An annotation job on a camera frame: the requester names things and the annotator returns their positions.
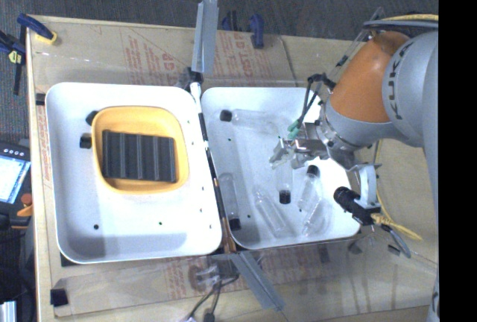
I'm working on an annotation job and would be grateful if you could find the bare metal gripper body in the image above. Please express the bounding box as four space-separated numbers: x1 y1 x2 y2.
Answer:
291 120 358 171

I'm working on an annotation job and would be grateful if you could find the white plastic tray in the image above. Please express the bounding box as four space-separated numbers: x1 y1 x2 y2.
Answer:
200 86 361 251
44 81 224 265

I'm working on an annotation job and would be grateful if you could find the clear plastic bottle black cap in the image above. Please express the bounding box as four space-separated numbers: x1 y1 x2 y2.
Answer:
297 164 322 212
218 171 243 232
277 160 294 206
219 108 281 136

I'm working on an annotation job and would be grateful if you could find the thin black and white rod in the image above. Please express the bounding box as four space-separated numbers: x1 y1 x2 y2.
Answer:
189 81 238 253

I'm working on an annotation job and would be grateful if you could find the black ribbed block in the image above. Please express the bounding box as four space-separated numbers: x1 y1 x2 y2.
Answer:
101 129 177 183

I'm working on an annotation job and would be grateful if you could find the orange plate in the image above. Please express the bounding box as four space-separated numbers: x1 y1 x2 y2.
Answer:
91 105 190 196

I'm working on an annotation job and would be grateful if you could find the brown cardboard board red print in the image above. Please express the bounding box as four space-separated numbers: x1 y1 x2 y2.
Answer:
25 14 440 322

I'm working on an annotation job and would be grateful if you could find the black cylinder on white bracket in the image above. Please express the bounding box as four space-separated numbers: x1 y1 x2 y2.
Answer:
333 162 383 227

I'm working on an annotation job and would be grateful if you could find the black block with thin wires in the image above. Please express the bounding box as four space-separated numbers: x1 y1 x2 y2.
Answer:
214 255 240 279

